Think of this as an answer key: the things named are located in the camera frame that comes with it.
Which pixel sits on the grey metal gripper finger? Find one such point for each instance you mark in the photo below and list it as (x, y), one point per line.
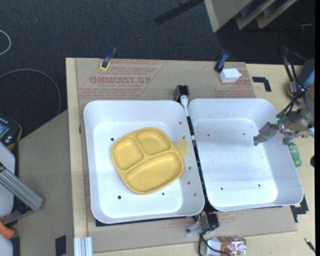
(287, 140)
(265, 133)

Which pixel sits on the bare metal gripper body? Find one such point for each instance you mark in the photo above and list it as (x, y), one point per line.
(297, 123)

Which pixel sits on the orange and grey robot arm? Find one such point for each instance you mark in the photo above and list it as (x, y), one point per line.
(308, 75)

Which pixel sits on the green plastic bottle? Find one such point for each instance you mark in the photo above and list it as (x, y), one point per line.
(295, 155)

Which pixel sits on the white plastic tray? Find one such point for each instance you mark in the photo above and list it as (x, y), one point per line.
(232, 162)
(105, 117)

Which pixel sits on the thin black and white rod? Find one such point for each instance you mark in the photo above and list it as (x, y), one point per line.
(191, 132)

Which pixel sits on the black pen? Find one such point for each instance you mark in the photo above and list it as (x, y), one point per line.
(309, 244)

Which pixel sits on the brown and white carton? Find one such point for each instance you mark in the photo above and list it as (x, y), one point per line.
(227, 246)

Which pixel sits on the yellow divided plate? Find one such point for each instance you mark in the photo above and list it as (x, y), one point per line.
(147, 160)

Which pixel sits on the brown cardboard board red print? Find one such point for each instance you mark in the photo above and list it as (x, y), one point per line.
(155, 75)

